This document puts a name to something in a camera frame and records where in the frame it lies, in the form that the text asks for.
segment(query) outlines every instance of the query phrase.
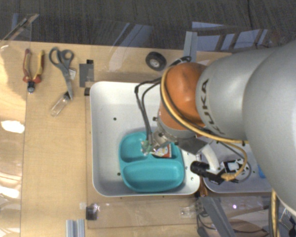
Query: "robotic arm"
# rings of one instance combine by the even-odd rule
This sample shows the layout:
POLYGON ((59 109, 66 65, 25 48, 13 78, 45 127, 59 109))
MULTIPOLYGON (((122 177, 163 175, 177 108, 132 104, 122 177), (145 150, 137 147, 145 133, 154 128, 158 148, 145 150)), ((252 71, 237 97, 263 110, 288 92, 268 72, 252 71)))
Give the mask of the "robotic arm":
POLYGON ((152 146, 206 136, 249 142, 283 205, 296 219, 296 40, 234 54, 209 67, 182 63, 163 75, 152 146))

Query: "metal tool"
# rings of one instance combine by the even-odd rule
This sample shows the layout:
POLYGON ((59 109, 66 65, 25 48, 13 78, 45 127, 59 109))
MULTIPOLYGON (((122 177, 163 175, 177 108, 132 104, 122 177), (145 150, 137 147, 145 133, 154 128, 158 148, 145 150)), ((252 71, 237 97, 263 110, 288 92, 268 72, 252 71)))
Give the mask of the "metal tool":
POLYGON ((24 73, 23 81, 28 84, 28 92, 32 94, 35 89, 35 83, 41 82, 40 76, 43 73, 43 69, 44 69, 45 53, 44 51, 41 51, 38 55, 37 71, 33 78, 31 77, 31 72, 30 72, 30 57, 31 57, 31 51, 29 49, 26 49, 24 61, 23 61, 23 73, 24 73))
POLYGON ((60 69, 60 71, 63 73, 70 99, 73 99, 73 97, 74 97, 73 88, 72 88, 72 85, 71 85, 70 72, 69 72, 69 66, 70 66, 70 63, 73 60, 73 58, 74 58, 74 53, 71 50, 68 50, 68 49, 60 51, 57 47, 54 47, 49 52, 49 60, 50 60, 50 62, 55 67, 60 69), (58 62, 53 61, 52 54, 53 54, 54 51, 56 51, 56 58, 57 58, 58 62))

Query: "scissors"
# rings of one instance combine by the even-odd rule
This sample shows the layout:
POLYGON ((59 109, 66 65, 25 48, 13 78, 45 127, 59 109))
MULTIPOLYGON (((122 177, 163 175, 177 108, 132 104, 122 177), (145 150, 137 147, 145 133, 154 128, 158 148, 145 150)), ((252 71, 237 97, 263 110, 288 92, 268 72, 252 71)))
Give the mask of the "scissors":
POLYGON ((68 49, 60 51, 57 47, 53 47, 49 52, 49 60, 50 60, 50 62, 55 67, 60 69, 60 71, 63 73, 70 99, 73 99, 73 97, 74 97, 73 88, 71 86, 70 74, 69 74, 69 66, 70 66, 70 63, 73 60, 73 58, 74 58, 74 53, 71 50, 68 50, 68 49), (53 59, 52 59, 52 53, 54 51, 57 52, 56 57, 57 57, 58 62, 54 62, 53 59))

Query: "teal bowl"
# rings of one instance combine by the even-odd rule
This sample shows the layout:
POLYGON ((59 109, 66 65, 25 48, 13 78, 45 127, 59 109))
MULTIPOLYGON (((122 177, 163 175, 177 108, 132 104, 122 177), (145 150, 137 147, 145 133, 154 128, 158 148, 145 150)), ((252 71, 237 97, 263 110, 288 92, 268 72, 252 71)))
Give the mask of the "teal bowl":
POLYGON ((144 156, 145 132, 126 135, 119 144, 119 164, 125 185, 138 193, 158 193, 178 187, 185 170, 180 149, 171 143, 171 158, 144 156))

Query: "white tray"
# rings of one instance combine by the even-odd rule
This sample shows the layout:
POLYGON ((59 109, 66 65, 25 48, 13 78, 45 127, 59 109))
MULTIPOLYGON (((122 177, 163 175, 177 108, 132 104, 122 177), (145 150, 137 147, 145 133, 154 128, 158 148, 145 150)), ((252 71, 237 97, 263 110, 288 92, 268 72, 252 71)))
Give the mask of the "white tray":
MULTIPOLYGON (((134 88, 137 83, 106 82, 95 83, 91 87, 92 121, 92 177, 98 193, 107 197, 146 195, 190 195, 200 185, 199 176, 189 170, 196 157, 182 151, 185 164, 185 178, 180 186, 161 193, 136 193, 129 189, 120 175, 118 146, 121 139, 131 132, 145 130, 141 112, 137 106, 134 88)), ((141 93, 150 85, 143 85, 141 93)), ((157 116, 160 102, 159 87, 153 88, 145 96, 148 119, 157 116)))

